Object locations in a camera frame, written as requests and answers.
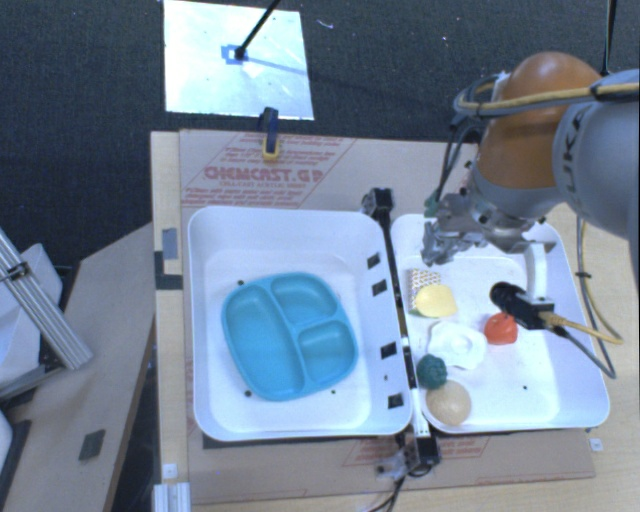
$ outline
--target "white tray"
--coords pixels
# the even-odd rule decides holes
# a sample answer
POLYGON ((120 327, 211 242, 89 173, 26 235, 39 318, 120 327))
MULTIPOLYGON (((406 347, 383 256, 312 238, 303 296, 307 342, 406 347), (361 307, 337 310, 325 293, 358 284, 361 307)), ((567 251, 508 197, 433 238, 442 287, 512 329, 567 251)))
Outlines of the white tray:
MULTIPOLYGON (((405 215, 392 226, 392 240, 403 290, 405 308, 409 303, 407 273, 412 268, 428 269, 441 275, 458 305, 458 313, 446 320, 482 331, 498 308, 489 299, 491 287, 507 281, 526 289, 526 268, 522 255, 505 255, 493 246, 459 253, 453 262, 428 268, 420 258, 425 219, 405 215)), ((584 324, 571 270, 557 232, 536 225, 527 237, 539 242, 555 242, 547 254, 547 296, 555 311, 584 324)), ((435 320, 407 314, 410 345, 417 362, 425 353, 428 331, 435 320)), ((426 407, 421 391, 422 411, 439 430, 470 434, 513 430, 593 427, 609 414, 609 398, 600 370, 568 340, 546 331, 518 327, 512 345, 489 345, 483 362, 473 370, 449 367, 449 377, 458 381, 471 396, 469 418, 459 426, 444 425, 426 407)), ((593 350, 590 338, 573 332, 593 350)))
POLYGON ((356 212, 214 206, 191 218, 188 252, 194 411, 203 432, 241 441, 390 435, 407 425, 412 406, 395 301, 384 237, 372 219, 356 212), (379 263, 369 268, 372 256, 379 263), (336 293, 357 339, 358 362, 331 389, 303 398, 247 396, 224 338, 222 303, 238 281, 297 271, 317 275, 336 293), (387 290, 374 296, 372 286, 381 281, 387 290), (395 355, 382 358, 381 347, 393 343, 395 355), (402 405, 390 408, 395 396, 402 405))

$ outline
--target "black rod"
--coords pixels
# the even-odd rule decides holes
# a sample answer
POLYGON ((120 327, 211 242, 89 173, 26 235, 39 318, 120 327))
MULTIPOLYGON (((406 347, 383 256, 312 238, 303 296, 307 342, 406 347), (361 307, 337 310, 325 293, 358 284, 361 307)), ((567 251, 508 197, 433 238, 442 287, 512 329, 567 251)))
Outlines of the black rod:
POLYGON ((260 18, 260 21, 258 21, 256 26, 253 27, 253 30, 251 31, 251 33, 244 40, 244 43, 242 43, 242 45, 238 46, 238 48, 235 49, 233 56, 235 57, 236 60, 244 60, 244 56, 247 52, 247 46, 249 46, 253 38, 262 28, 262 25, 264 25, 264 23, 267 21, 267 18, 269 17, 269 15, 275 10, 276 7, 278 7, 279 3, 280 3, 280 0, 273 0, 273 2, 271 2, 271 5, 267 7, 267 10, 262 15, 262 18, 260 18))

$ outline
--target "dark floor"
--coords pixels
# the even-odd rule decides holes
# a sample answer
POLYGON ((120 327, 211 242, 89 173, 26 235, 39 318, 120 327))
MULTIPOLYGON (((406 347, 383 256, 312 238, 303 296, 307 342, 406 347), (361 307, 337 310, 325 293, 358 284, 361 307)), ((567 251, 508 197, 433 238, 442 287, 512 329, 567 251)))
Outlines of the dark floor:
MULTIPOLYGON (((606 7, 283 0, 281 9, 301 14, 315 121, 282 122, 281 130, 442 140, 460 89, 528 55, 564 51, 599 70, 606 7)), ((611 71, 638 67, 639 22, 640 2, 618 2, 611 71)), ((150 222, 151 131, 256 126, 253 118, 165 112, 160 0, 2 2, 0 48, 0 227, 20 250, 42 242, 57 265, 150 222)), ((150 371, 114 510, 148 505, 153 386, 150 371)))

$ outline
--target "divided blue plate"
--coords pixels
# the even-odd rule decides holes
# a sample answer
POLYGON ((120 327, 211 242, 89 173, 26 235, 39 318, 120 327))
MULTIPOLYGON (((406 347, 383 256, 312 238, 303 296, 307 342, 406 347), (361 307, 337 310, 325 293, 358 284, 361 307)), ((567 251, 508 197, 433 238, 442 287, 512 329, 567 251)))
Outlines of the divided blue plate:
POLYGON ((222 326, 249 389, 268 400, 331 387, 358 358, 344 309, 312 274, 278 274, 239 286, 224 301, 222 326))

